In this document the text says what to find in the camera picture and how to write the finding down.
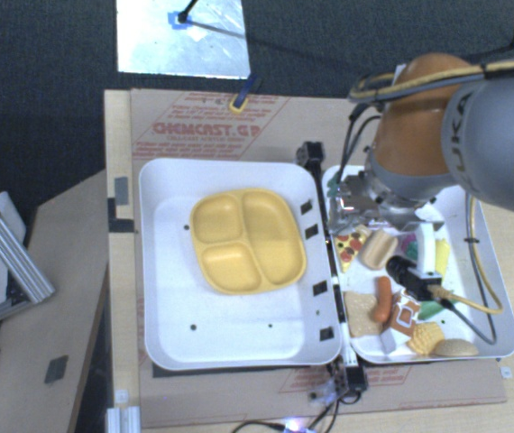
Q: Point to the yellow divided plate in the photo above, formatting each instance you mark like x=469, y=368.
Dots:
x=257, y=228

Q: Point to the tan toy bread roll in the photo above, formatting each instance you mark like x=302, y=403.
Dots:
x=376, y=248

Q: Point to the white plastic tray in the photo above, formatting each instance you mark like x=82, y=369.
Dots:
x=239, y=327
x=487, y=323

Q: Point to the green toy leaf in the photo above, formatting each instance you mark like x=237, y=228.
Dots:
x=429, y=310

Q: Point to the yellow toy waffle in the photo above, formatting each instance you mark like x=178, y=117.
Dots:
x=426, y=337

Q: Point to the orange toy sausage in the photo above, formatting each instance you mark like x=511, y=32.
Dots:
x=383, y=298

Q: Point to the pale yellow toy piece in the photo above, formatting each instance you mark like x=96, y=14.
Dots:
x=443, y=255

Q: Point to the toy toast bread slice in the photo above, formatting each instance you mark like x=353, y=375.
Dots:
x=360, y=316

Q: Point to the purple and green toy grapes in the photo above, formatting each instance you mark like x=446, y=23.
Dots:
x=409, y=247

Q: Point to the thin black and white rod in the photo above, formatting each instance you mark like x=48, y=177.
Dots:
x=334, y=282

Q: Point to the flat tan toy bread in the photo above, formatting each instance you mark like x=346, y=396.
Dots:
x=455, y=348

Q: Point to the toy pizza slice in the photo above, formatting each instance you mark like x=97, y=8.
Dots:
x=347, y=246

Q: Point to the black cylinder on white bracket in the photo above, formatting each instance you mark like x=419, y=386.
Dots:
x=412, y=275

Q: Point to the brown and white biscuit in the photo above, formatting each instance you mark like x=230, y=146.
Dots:
x=405, y=316

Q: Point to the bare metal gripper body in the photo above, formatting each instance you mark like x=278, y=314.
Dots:
x=360, y=201

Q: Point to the brown cardboard board red print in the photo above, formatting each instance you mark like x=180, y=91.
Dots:
x=194, y=124

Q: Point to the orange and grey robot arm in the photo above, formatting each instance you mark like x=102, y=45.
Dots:
x=419, y=129

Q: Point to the grey cube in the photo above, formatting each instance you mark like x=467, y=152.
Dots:
x=388, y=342

